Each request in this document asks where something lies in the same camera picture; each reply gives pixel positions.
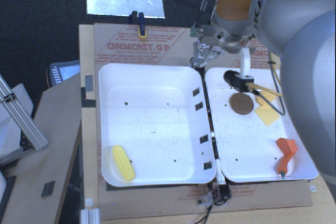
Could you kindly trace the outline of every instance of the cardboard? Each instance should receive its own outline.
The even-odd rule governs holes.
[[[81,65],[92,65],[94,68],[81,66],[82,85],[85,76],[97,78],[100,68],[110,62],[136,63],[147,65],[180,65],[187,66],[193,55],[193,42],[188,28],[153,27],[147,26],[148,38],[140,40],[137,26],[95,24],[83,26],[81,36],[85,41],[81,43]],[[95,52],[89,46],[94,43]],[[255,54],[251,57],[252,68],[268,68],[268,50],[258,41],[253,40],[249,46],[256,47]],[[210,61],[210,67],[239,67],[239,55],[225,54],[220,58]],[[107,185],[101,175],[101,138],[99,97],[97,95],[96,112],[97,121],[97,176],[100,208],[102,220],[138,218],[149,216],[169,216],[204,213],[204,207],[197,206],[200,196],[208,192],[207,185],[188,186],[151,186],[139,188],[115,188]],[[88,179],[86,185],[89,193],[97,199],[91,191]],[[215,207],[214,212],[238,211],[267,208],[301,207],[312,205],[312,200],[303,180],[294,182],[273,182],[264,184],[232,185],[232,198],[224,205]]]

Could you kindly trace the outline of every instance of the brown round cookie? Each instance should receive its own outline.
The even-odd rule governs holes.
[[[240,115],[246,115],[252,112],[254,108],[253,100],[244,93],[235,93],[230,97],[231,108]]]

